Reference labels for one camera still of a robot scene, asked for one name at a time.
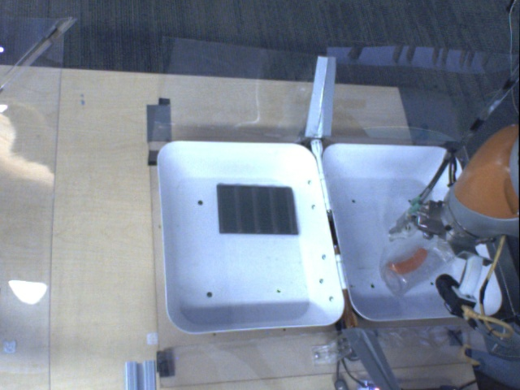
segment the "yellow wire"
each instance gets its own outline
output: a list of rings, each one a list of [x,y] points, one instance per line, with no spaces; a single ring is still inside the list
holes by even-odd
[[[502,254],[502,250],[504,249],[504,243],[505,243],[505,236],[502,236],[500,238],[500,241],[498,243],[498,247],[496,249],[496,253],[495,253],[495,257],[493,258],[493,263],[491,264],[491,266],[489,267],[489,271],[487,272],[487,275],[486,275],[486,282],[488,282],[490,279],[491,279],[491,276],[493,275],[493,272],[495,271],[496,269],[496,265],[498,264],[498,260],[500,259],[501,257],[501,254]],[[486,312],[484,311],[484,305],[482,302],[479,303],[479,306],[480,306],[480,314],[482,316],[486,316]],[[498,332],[496,329],[494,329],[491,325],[490,325],[490,322],[487,321],[487,320],[483,320],[484,321],[484,325],[486,325],[486,328],[491,331],[491,333],[494,335],[494,336],[497,336],[499,338],[509,338],[510,336],[513,335],[513,329],[510,330],[510,334],[505,334],[505,333],[502,333],[502,332]]]
[[[489,331],[497,338],[510,338],[514,334],[511,325],[505,323],[504,321],[500,321],[499,319],[493,318],[492,316],[477,314],[474,310],[472,310],[469,306],[466,305],[462,306],[462,311],[464,312],[465,319],[477,319],[486,323],[486,326],[489,329]],[[499,327],[503,327],[505,329],[505,332],[498,332],[496,329],[492,328],[491,325],[488,325],[489,323],[494,323]]]
[[[475,360],[474,358],[471,358],[471,357],[468,357],[466,355],[466,350],[467,349],[471,349],[471,347],[468,345],[468,344],[464,344],[462,347],[461,347],[461,355],[462,355],[462,358],[464,358],[466,361],[468,361],[472,366],[480,366],[480,362],[478,362],[477,360]]]

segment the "metal bracket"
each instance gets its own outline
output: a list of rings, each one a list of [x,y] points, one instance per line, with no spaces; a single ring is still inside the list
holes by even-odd
[[[347,289],[347,277],[345,276],[343,258],[341,254],[336,255],[336,266],[338,269],[338,276],[340,277],[340,285],[343,290]]]
[[[124,365],[125,390],[155,390],[155,361],[149,360],[142,364],[126,362]]]
[[[331,135],[335,79],[336,58],[318,57],[305,126],[307,139],[321,139]]]
[[[331,200],[328,195],[327,181],[325,180],[325,172],[323,171],[323,145],[319,139],[314,139],[310,142],[310,151],[316,158],[316,164],[318,165],[319,183],[322,187],[323,202],[325,203],[325,209],[327,213],[331,213]]]

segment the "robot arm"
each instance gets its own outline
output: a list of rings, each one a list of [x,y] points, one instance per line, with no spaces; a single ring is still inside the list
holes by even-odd
[[[449,161],[444,159],[433,185]],[[426,201],[431,189],[412,200],[390,230],[391,239],[418,229],[445,239],[459,254],[502,234],[518,237],[518,125],[484,143],[443,201]]]

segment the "orange object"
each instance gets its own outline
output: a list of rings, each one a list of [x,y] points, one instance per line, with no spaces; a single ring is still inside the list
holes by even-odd
[[[517,124],[503,128],[471,158],[454,186],[462,205],[492,218],[518,217],[518,196],[509,169],[509,156],[517,137]]]
[[[389,263],[388,268],[395,271],[398,275],[405,275],[411,271],[417,270],[426,260],[428,252],[423,247],[419,248],[412,257],[398,263]]]

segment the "black cable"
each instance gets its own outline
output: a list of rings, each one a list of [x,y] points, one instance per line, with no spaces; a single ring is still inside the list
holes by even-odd
[[[453,156],[453,154],[451,154],[451,153],[449,156],[447,154],[444,156],[444,158],[442,159],[442,162],[439,166],[439,169],[437,169],[437,172],[433,175],[433,178],[431,178],[430,183],[419,194],[420,202],[423,202],[424,200],[426,200],[427,197],[430,196],[431,191],[433,191],[433,188],[436,186],[437,182],[439,182],[439,179],[442,176],[442,174],[444,173],[446,167],[448,167],[448,165],[450,164],[452,156]]]
[[[344,358],[341,358],[341,363],[343,364],[345,372],[349,375],[349,377],[354,380],[357,384],[360,386],[365,387],[365,383],[363,383],[360,379],[356,379],[353,375],[350,374],[349,369],[347,368],[347,363],[345,362]]]
[[[448,186],[452,186],[455,182],[457,182],[457,158],[452,153],[448,166]]]
[[[472,380],[469,383],[463,384],[461,387],[457,388],[457,390],[464,390],[465,388],[468,388],[471,384],[476,384],[477,380]]]
[[[486,288],[488,288],[488,279],[485,279],[480,287],[479,303],[484,304],[484,297],[486,296]]]

